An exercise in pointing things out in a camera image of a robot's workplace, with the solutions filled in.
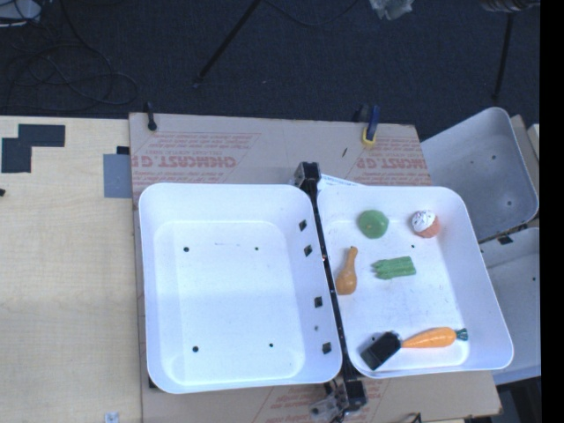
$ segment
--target black clip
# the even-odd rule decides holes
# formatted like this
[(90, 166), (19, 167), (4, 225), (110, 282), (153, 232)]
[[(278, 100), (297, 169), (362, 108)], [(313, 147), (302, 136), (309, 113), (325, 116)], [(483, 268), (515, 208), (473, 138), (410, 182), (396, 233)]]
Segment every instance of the black clip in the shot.
[(150, 131), (155, 131), (157, 129), (157, 123), (155, 122), (155, 117), (152, 112), (151, 102), (145, 103), (144, 111), (149, 115), (149, 123), (147, 124), (147, 127), (149, 128)]

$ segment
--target black floor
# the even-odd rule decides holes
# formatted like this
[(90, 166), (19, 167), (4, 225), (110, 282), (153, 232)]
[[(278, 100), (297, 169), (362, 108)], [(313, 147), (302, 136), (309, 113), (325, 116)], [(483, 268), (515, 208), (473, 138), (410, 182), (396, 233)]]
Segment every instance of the black floor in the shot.
[(0, 19), (3, 115), (126, 118), (150, 101), (158, 113), (351, 121), (368, 104), (421, 139), (493, 106), (539, 122), (540, 6), (509, 16), (415, 0), (388, 20), (368, 0), (262, 0), (194, 88), (254, 0), (33, 1), (39, 22)]

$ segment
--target toy carrot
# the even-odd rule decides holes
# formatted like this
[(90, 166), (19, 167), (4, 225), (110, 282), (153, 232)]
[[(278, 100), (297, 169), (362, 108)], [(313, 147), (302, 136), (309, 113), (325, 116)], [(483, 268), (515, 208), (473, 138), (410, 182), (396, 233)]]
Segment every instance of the toy carrot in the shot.
[(402, 348), (440, 348), (452, 345), (456, 339), (468, 340), (468, 330), (449, 327), (423, 330), (402, 342)]

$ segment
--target light wood surface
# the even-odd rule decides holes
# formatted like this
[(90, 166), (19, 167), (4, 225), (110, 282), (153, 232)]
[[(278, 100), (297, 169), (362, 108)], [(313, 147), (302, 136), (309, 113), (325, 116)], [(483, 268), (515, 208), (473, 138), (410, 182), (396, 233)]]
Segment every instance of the light wood surface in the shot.
[(0, 174), (0, 420), (141, 421), (130, 199), (104, 197), (103, 154), (126, 120), (0, 118), (66, 125), (34, 147), (32, 172)]

